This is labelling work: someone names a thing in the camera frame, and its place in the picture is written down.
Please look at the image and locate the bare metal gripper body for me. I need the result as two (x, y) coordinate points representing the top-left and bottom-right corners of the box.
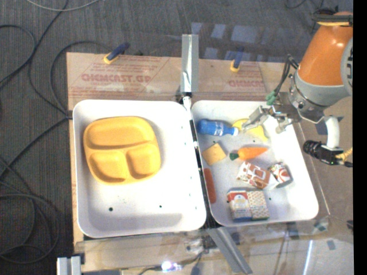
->
(269, 87), (322, 120)

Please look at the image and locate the yellow banana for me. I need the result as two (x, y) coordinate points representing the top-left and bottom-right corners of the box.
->
(232, 118), (271, 143)

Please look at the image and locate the orange carrot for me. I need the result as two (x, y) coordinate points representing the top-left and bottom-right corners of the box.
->
(229, 146), (269, 162)

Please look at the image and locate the blue bottle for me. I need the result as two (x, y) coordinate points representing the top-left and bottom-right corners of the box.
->
(196, 119), (240, 138)

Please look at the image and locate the red and white can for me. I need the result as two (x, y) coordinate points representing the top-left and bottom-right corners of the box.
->
(268, 162), (294, 188)

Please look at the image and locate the yellow bread slice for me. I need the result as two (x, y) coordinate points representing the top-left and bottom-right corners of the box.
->
(201, 142), (228, 166)

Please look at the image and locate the brown and white carton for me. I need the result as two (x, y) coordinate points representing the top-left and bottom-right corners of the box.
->
(236, 161), (278, 190)

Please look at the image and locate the red sausage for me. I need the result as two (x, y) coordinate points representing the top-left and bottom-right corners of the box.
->
(203, 167), (217, 204)

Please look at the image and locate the white plastic tray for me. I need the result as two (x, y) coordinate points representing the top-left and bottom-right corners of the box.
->
(190, 100), (320, 228)
(72, 99), (208, 239)

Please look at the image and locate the patterned beige packet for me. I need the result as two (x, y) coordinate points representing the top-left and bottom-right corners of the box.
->
(246, 190), (271, 221)

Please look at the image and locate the red and white carton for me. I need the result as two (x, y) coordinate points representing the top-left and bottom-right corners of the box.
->
(226, 188), (253, 222)

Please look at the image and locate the yellow divided plate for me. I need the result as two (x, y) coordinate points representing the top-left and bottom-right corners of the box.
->
(83, 115), (162, 186)

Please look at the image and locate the brown cardboard board red print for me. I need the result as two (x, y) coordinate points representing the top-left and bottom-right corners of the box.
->
(65, 52), (330, 248)

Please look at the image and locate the black cylinder on white bracket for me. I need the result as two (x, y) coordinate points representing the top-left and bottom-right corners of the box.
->
(303, 115), (345, 166)

